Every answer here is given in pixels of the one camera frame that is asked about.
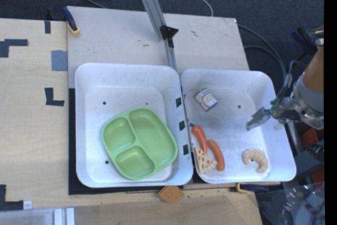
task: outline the waffle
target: waffle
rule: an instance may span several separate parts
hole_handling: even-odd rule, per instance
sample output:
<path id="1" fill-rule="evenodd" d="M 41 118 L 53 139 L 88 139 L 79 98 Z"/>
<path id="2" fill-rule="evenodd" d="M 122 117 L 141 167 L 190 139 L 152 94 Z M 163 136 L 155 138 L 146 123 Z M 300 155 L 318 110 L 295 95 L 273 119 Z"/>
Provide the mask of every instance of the waffle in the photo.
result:
<path id="1" fill-rule="evenodd" d="M 158 192 L 157 196 L 164 202 L 176 202 L 184 197 L 184 193 L 176 185 L 167 185 Z"/>

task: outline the pizza slice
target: pizza slice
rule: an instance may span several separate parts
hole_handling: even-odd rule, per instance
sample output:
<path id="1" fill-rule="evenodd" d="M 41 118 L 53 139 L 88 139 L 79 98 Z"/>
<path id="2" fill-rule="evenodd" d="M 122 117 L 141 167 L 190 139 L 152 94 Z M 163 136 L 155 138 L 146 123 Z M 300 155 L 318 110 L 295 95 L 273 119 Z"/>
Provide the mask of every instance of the pizza slice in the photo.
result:
<path id="1" fill-rule="evenodd" d="M 194 154 L 200 174 L 208 173 L 216 168 L 217 162 L 207 156 L 200 148 L 194 147 Z"/>

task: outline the white tray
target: white tray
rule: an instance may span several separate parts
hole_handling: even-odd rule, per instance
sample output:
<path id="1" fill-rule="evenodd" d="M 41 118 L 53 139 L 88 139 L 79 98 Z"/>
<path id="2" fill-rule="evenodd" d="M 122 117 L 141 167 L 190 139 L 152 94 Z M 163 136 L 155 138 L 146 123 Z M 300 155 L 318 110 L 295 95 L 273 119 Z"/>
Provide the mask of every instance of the white tray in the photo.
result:
<path id="1" fill-rule="evenodd" d="M 270 78 L 258 71 L 187 69 L 182 73 L 182 88 L 189 123 L 199 124 L 207 139 L 214 139 L 225 158 L 225 170 L 199 174 L 207 183 L 290 181 L 296 166 L 285 129 L 270 118 L 257 128 L 246 130 L 245 124 L 260 107 L 270 108 L 275 91 Z M 194 96 L 207 88 L 218 104 L 205 112 Z M 191 133 L 193 146 L 200 147 Z M 269 167 L 265 173 L 255 171 L 257 164 L 245 165 L 241 155 L 246 149 L 265 152 Z M 211 150 L 207 154 L 214 158 Z"/>
<path id="2" fill-rule="evenodd" d="M 87 63 L 75 74 L 76 173 L 91 188 L 183 185 L 193 164 L 178 73 L 168 66 Z M 129 180 L 114 167 L 101 140 L 103 125 L 138 106 L 154 109 L 172 132 L 176 160 L 155 175 Z"/>

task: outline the shrimp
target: shrimp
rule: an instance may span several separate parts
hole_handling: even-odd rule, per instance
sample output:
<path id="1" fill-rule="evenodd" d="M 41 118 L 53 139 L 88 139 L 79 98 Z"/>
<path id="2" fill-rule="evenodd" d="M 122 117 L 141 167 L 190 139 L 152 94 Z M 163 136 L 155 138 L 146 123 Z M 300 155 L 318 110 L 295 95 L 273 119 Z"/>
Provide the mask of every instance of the shrimp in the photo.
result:
<path id="1" fill-rule="evenodd" d="M 264 173 L 268 169 L 268 159 L 260 149 L 252 148 L 245 150 L 242 153 L 242 161 L 248 165 L 249 160 L 255 161 L 259 165 L 256 169 L 257 173 Z"/>

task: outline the green plate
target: green plate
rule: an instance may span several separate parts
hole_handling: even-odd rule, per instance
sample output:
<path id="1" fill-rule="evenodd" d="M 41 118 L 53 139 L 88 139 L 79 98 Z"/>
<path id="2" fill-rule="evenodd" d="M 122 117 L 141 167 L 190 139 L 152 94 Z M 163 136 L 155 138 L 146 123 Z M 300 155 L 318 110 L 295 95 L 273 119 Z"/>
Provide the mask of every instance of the green plate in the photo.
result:
<path id="1" fill-rule="evenodd" d="M 148 107 L 137 107 L 109 120 L 102 129 L 102 141 L 118 171 L 131 180 L 159 172 L 178 154 L 170 130 Z"/>

